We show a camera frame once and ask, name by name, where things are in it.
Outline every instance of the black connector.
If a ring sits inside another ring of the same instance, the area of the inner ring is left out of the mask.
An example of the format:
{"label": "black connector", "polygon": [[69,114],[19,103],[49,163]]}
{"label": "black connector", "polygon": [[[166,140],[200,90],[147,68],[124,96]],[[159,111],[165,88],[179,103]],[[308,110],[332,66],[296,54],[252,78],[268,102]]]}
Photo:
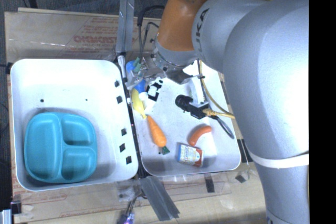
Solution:
{"label": "black connector", "polygon": [[199,106],[195,106],[191,104],[193,101],[194,100],[191,97],[180,94],[178,97],[176,97],[175,104],[183,111],[190,112],[190,115],[197,119],[206,117],[206,114],[203,112],[203,110],[208,109],[209,104],[204,103],[200,104]]}

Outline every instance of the toy carrot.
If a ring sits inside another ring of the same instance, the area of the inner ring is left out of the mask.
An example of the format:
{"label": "toy carrot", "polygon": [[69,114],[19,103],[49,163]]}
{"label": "toy carrot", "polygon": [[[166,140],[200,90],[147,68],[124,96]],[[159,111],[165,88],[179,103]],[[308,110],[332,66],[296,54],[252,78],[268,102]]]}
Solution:
{"label": "toy carrot", "polygon": [[189,145],[190,146],[195,146],[197,143],[197,140],[205,133],[209,133],[211,132],[212,128],[211,126],[207,125],[207,126],[202,126],[200,128],[198,128],[193,134],[192,136],[189,138]]}
{"label": "toy carrot", "polygon": [[147,119],[154,144],[162,148],[163,155],[168,154],[170,151],[166,147],[167,143],[166,136],[164,135],[161,128],[157,125],[157,123],[153,120],[151,116],[148,115]]}

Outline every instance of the blue plastic container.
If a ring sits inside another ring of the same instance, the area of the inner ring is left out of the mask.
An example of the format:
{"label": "blue plastic container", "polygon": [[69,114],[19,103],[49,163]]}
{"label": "blue plastic container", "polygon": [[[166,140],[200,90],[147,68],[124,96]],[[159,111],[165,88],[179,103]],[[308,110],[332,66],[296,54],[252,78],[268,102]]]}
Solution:
{"label": "blue plastic container", "polygon": [[38,181],[83,181],[97,167],[95,128],[75,114],[38,114],[27,125],[24,159],[29,175]]}

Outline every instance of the white tray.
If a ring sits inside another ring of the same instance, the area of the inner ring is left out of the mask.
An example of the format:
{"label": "white tray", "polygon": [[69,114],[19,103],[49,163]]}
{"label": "white tray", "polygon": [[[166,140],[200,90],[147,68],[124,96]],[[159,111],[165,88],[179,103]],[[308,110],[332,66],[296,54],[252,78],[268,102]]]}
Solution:
{"label": "white tray", "polygon": [[[16,175],[23,187],[38,191],[111,183],[136,174],[139,163],[121,75],[115,64],[105,60],[24,59],[12,66],[10,75]],[[26,172],[26,126],[34,115],[47,111],[78,114],[94,125],[97,169],[84,182],[48,184]]]}
{"label": "white tray", "polygon": [[[191,75],[198,74],[197,63],[187,67],[185,72]],[[210,94],[222,108],[227,108],[222,85],[217,71],[203,64],[203,75]],[[202,91],[201,83],[197,79],[194,83],[196,92]],[[163,130],[167,138],[167,148],[171,151],[166,155],[159,154],[160,149],[152,142],[148,121],[134,111],[134,120],[138,134],[141,161],[148,173],[154,176],[175,176],[198,173],[221,172],[235,169],[240,164],[240,151],[237,139],[230,138],[221,128],[219,123],[213,119],[205,117],[196,119],[188,112],[176,106],[175,99],[179,94],[190,95],[189,84],[178,85],[165,78],[155,81],[161,84],[158,89],[158,98],[152,109],[146,109],[159,127]],[[212,109],[220,111],[211,103]],[[220,117],[230,127],[234,133],[232,120],[227,117]],[[201,125],[210,125],[212,133],[204,134],[198,140],[196,147],[204,150],[203,167],[195,167],[177,162],[177,147],[179,143],[187,144],[187,138]]]}

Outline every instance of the white band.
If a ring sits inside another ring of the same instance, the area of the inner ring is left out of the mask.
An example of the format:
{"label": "white band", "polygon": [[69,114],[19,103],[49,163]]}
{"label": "white band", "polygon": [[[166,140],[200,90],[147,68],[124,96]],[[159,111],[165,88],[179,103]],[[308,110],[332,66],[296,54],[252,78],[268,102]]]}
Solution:
{"label": "white band", "polygon": [[248,152],[255,163],[268,168],[281,169],[309,165],[309,153],[286,159],[265,159],[254,155],[250,150]]}

